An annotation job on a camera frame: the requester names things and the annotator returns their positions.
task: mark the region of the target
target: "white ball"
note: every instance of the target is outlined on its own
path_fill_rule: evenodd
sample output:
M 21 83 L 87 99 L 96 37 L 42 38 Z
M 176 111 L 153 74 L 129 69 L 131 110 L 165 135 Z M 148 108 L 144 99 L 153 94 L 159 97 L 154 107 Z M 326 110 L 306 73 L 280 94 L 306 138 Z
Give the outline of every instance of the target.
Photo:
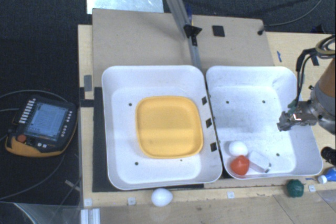
M 152 202 L 155 206 L 163 207 L 168 205 L 173 199 L 173 194 L 165 189 L 165 188 L 158 188 L 153 191 L 152 194 Z
M 248 154 L 248 149 L 242 141 L 232 141 L 229 144 L 229 153 L 232 156 L 246 156 Z

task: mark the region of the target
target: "dark carpet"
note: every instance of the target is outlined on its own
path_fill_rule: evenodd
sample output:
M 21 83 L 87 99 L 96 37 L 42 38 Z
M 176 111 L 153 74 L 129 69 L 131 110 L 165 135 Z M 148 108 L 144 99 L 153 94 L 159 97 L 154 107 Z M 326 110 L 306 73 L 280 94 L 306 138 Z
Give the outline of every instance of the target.
M 266 25 L 295 19 L 319 0 L 184 0 L 194 14 L 260 18 Z M 79 104 L 77 25 L 90 24 L 86 0 L 0 0 L 0 95 L 23 89 L 54 92 Z M 300 21 L 271 31 L 309 33 L 321 25 L 335 33 L 335 0 L 323 0 Z M 29 96 L 20 94 L 0 100 L 0 110 L 16 108 Z M 6 134 L 13 112 L 0 112 L 0 138 Z M 12 155 L 0 142 L 0 199 L 45 179 L 62 156 L 31 159 Z M 5 199 L 12 202 L 59 204 L 70 187 L 65 180 L 79 178 L 77 134 L 66 151 L 60 168 L 39 187 Z M 75 205 L 73 191 L 66 205 Z

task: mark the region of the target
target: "display screen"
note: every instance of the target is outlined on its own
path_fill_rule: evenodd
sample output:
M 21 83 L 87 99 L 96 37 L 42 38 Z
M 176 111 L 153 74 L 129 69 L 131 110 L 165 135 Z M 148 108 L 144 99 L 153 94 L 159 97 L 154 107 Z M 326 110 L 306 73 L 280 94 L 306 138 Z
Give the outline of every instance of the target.
M 67 112 L 67 108 L 38 102 L 25 133 L 57 141 Z

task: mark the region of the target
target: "green ball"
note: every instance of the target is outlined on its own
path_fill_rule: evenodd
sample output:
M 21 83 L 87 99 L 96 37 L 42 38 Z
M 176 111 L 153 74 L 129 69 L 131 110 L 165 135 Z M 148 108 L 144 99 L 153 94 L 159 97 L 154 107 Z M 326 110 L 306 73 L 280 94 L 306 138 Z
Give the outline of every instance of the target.
M 297 179 L 292 179 L 287 183 L 288 195 L 293 198 L 302 197 L 304 188 L 303 184 Z

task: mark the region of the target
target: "yellow plate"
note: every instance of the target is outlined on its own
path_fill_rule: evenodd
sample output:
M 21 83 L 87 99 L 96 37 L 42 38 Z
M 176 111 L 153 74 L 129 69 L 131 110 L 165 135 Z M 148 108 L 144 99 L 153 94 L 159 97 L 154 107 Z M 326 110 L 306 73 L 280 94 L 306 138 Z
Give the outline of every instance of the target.
M 141 150 L 151 158 L 182 158 L 203 147 L 197 106 L 188 98 L 160 96 L 136 106 L 136 134 Z

